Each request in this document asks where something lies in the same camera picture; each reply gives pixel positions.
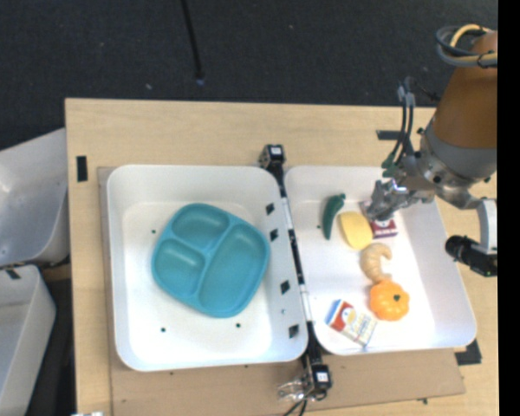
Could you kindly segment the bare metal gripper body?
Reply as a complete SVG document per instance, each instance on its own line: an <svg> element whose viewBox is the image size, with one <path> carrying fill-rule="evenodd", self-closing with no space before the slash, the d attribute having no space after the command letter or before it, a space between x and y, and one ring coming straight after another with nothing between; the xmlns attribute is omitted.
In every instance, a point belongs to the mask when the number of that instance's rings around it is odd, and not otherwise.
<svg viewBox="0 0 520 416"><path fill-rule="evenodd" d="M433 152L403 157L394 180L406 195L405 205L431 203L435 198L458 209L476 209L482 203L470 193L476 181L457 175Z"/></svg>

